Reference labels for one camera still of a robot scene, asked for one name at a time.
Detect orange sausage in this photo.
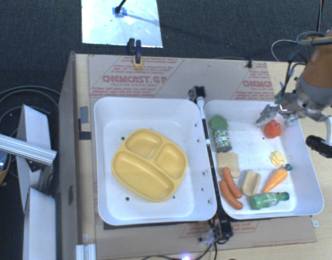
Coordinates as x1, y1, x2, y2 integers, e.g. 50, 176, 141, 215
222, 167, 242, 199
219, 180, 244, 210

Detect green plastic bottle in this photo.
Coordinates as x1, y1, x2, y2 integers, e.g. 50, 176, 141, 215
248, 191, 290, 210

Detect beige bread slice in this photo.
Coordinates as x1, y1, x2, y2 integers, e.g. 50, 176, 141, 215
216, 152, 241, 179

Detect green grapes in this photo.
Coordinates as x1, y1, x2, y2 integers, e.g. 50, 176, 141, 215
208, 114, 228, 131

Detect beige hot dog bun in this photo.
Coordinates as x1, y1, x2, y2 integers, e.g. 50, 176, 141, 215
240, 169, 261, 197

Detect green labelled can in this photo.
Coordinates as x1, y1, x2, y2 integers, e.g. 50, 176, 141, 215
213, 128, 233, 153

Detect black block with thin wires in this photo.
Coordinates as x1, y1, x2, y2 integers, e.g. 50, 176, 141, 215
188, 85, 207, 101
197, 218, 234, 245

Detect black cylinder on white bracket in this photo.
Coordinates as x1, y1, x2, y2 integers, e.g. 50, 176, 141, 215
305, 115, 332, 159

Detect brown cardboard board red print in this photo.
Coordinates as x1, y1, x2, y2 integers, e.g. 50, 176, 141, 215
88, 55, 317, 260

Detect orange bell pepper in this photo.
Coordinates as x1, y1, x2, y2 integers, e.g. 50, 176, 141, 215
264, 119, 282, 139

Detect white plastic tray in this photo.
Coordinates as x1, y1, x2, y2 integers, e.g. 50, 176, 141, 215
203, 99, 325, 220
93, 96, 218, 226

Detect thin black and white rod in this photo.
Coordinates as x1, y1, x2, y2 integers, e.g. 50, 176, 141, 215
196, 97, 227, 222

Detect orange carrot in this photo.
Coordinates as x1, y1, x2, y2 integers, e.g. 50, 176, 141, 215
263, 164, 293, 194

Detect yellow divided plate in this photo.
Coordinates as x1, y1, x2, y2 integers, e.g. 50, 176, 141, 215
111, 128, 189, 203

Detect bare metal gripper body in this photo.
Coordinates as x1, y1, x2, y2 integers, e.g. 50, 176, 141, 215
276, 91, 328, 122

